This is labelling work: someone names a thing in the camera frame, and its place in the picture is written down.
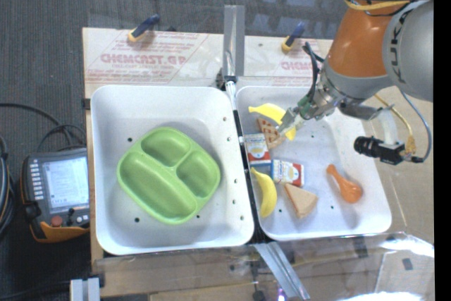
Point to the white plastic tray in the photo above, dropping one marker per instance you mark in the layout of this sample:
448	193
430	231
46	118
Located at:
165	105
317	151

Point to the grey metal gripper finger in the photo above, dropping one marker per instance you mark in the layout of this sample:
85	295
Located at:
293	124
288	116

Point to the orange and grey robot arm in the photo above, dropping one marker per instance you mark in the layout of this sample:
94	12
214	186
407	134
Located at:
363	42

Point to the green divided plate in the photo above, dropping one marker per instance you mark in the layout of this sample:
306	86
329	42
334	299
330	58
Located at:
158	176

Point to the yellow banana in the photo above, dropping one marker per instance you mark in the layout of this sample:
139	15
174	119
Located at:
268	192
269	110

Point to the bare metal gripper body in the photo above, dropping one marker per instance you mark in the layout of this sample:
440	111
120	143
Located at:
321	105

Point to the black cylinder on white bracket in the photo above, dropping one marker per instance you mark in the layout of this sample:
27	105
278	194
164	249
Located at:
380	148

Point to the brown cardboard board, red print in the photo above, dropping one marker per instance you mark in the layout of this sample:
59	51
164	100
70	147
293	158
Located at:
148	56

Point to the pizza slice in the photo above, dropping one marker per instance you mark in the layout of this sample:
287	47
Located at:
268	134

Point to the tan bread wedge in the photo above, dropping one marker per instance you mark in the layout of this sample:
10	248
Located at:
300	200

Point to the red and white carton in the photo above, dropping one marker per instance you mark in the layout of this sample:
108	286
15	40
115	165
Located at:
288	172
257	149

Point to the orange chicken drumstick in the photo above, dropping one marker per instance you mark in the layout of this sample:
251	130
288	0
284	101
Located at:
347	188

